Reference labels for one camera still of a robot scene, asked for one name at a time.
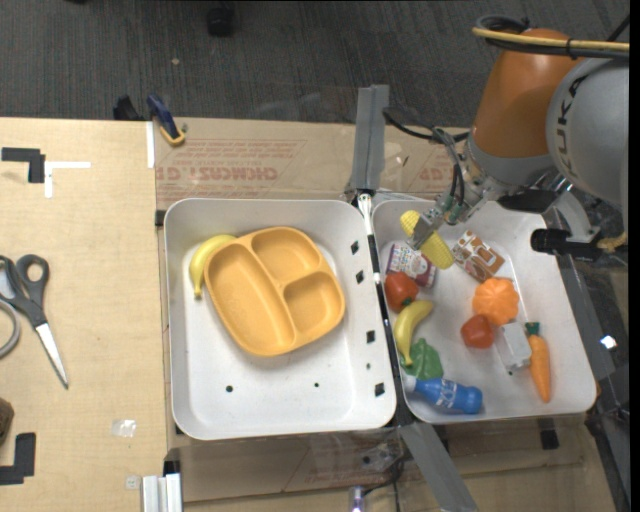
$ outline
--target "red toy pepper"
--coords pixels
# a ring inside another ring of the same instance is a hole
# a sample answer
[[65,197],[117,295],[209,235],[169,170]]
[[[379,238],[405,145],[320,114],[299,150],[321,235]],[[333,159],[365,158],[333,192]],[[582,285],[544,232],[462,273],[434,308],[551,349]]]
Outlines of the red toy pepper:
[[392,272],[384,280],[387,304],[396,313],[416,300],[418,291],[416,282],[404,272]]
[[460,329],[468,347],[489,348],[493,344],[493,326],[484,315],[474,315]]

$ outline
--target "scissors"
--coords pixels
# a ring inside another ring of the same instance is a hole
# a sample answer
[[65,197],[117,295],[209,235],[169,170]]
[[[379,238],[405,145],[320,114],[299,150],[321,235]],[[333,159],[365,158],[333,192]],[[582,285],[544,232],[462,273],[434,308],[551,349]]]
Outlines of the scissors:
[[[29,277],[32,265],[40,267],[42,273],[38,279]],[[49,263],[35,254],[22,256],[16,263],[6,256],[0,256],[0,270],[4,268],[13,295],[7,297],[0,291],[0,299],[11,304],[18,311],[24,313],[31,325],[40,336],[51,364],[65,388],[69,387],[67,374],[62,366],[62,359],[58,347],[53,339],[49,322],[43,310],[44,288],[49,279]]]

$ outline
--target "snack package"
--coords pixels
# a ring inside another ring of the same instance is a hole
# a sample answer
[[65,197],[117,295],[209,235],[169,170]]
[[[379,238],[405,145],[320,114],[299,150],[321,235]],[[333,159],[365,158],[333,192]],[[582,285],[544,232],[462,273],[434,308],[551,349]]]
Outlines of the snack package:
[[481,283],[493,277],[504,263],[504,258],[471,230],[464,232],[451,252],[456,263]]
[[412,249],[407,244],[396,243],[391,246],[387,273],[404,272],[418,286],[431,288],[437,270],[438,268],[424,254]]

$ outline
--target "metal bracket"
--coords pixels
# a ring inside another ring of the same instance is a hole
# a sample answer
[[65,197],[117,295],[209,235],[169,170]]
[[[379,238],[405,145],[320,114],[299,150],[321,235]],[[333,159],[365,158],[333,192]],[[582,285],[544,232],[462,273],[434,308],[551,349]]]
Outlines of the metal bracket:
[[164,476],[148,475],[140,486],[142,512],[182,512],[182,481],[180,473]]
[[349,188],[375,191],[384,170],[384,127],[382,110],[389,106],[389,86],[372,85],[358,91],[356,138]]
[[399,429],[420,472],[446,512],[475,512],[473,501],[451,457],[429,423],[413,423]]

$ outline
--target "toy banana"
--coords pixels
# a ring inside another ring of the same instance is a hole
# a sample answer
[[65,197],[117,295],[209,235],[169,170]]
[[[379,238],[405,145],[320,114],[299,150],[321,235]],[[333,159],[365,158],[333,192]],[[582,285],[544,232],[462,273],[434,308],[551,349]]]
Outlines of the toy banana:
[[193,283],[193,293],[197,299],[202,297],[202,281],[204,279],[204,265],[209,255],[227,242],[235,240],[233,235],[216,235],[204,241],[196,249],[189,263],[189,277]]
[[405,366],[411,366],[413,361],[409,355],[411,349],[411,339],[416,326],[427,317],[433,309],[433,302],[430,300],[415,300],[405,306],[398,314],[396,323],[393,325],[393,337],[396,340],[398,350],[404,357]]

